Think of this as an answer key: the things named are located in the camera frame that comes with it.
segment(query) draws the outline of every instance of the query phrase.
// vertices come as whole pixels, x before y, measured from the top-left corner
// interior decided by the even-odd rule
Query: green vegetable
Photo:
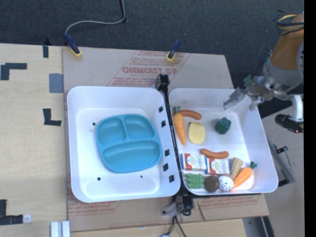
[[[190,178],[190,179],[194,179],[194,178],[199,178],[199,179],[204,179],[203,175],[201,174],[192,174],[192,173],[189,173],[189,174],[186,174],[186,178]]]
[[[221,118],[215,125],[215,130],[220,134],[225,134],[231,127],[232,122],[227,118]]]
[[[193,184],[193,183],[187,183],[188,188],[190,189],[200,189],[204,188],[205,184]]]
[[[188,178],[187,182],[190,184],[203,184],[204,178]]]

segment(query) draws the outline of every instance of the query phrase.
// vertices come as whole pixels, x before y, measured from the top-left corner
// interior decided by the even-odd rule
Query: wooden table
[[[50,93],[49,75],[63,74],[62,47],[49,57],[37,45],[0,44],[0,65],[27,63],[0,80],[0,199],[6,214],[29,214],[30,223],[0,226],[0,236],[47,237],[49,224],[67,220],[64,94]],[[44,125],[43,109],[60,126]],[[245,237],[241,219],[185,223],[187,236]],[[159,237],[169,225],[72,233],[73,237]],[[175,227],[172,237],[182,236]]]

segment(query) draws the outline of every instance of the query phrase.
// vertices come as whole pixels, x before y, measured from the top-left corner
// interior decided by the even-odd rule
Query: black wire
[[[174,217],[175,217],[175,219],[176,219],[177,225],[179,226],[179,228],[180,228],[180,230],[181,230],[181,232],[182,232],[183,236],[184,236],[184,237],[187,237],[187,236],[185,235],[185,233],[184,233],[184,231],[183,231],[182,227],[181,227],[181,226],[180,226],[180,224],[179,224],[179,221],[178,221],[177,215],[176,215],[176,216],[174,216]]]
[[[258,70],[262,67],[262,65],[265,63],[265,61],[270,56],[270,54],[271,54],[271,51],[268,48],[262,47],[260,49],[257,66],[255,68],[255,71],[253,73],[251,73],[251,78],[253,78],[255,75],[257,75]]]
[[[172,231],[173,231],[173,229],[174,229],[174,221],[176,221],[178,227],[180,228],[180,231],[181,231],[182,235],[183,235],[184,237],[187,237],[187,236],[185,235],[185,233],[184,233],[182,227],[180,226],[180,223],[179,223],[179,221],[178,221],[177,215],[172,218],[171,226],[170,226],[168,232],[165,233],[165,235],[169,235],[169,234],[172,233]]]
[[[183,211],[182,214],[184,216],[190,216],[191,215],[191,210]]]
[[[119,24],[121,22],[125,22],[126,21],[126,16],[125,16],[125,8],[124,8],[124,1],[123,0],[119,0],[119,4],[120,4],[120,8],[121,8],[121,12],[122,12],[122,18],[116,22],[102,22],[102,21],[93,21],[93,20],[83,20],[83,21],[78,21],[75,22],[73,24],[71,24],[70,26],[67,27],[65,33],[68,32],[68,30],[78,24],[82,24],[82,23],[94,23],[94,24],[103,24],[103,25],[115,25],[115,24]]]
[[[275,18],[274,18],[274,23],[276,25],[277,31],[281,36],[285,36],[289,33],[294,33],[294,32],[298,32],[302,29],[304,29],[304,23],[303,22],[281,22],[279,21],[280,18],[284,17],[285,15],[289,15],[289,14],[293,14],[293,15],[298,15],[297,13],[286,13],[284,11],[281,10],[277,10],[275,12]],[[298,28],[296,30],[292,30],[292,31],[287,31],[285,34],[282,33],[282,29],[284,27],[291,27],[291,26],[302,26],[301,28]]]

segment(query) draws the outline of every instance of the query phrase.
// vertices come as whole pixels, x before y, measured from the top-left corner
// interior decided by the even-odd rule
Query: cardboard sheet
[[[98,49],[81,47],[75,57],[63,47],[66,155],[68,170],[68,219],[71,231],[139,227],[169,224],[161,217],[171,197],[84,203],[72,194],[70,183],[67,93],[76,86],[150,87],[158,74],[168,74],[169,92],[179,87],[233,88],[223,55],[176,53],[174,62],[166,52]],[[194,199],[190,216],[181,222],[234,219],[269,214],[264,195],[208,197]]]

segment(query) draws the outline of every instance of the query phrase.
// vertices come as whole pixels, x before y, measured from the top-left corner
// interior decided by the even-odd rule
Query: toy egg
[[[222,174],[219,178],[219,188],[222,191],[228,192],[234,186],[233,178],[230,174]]]

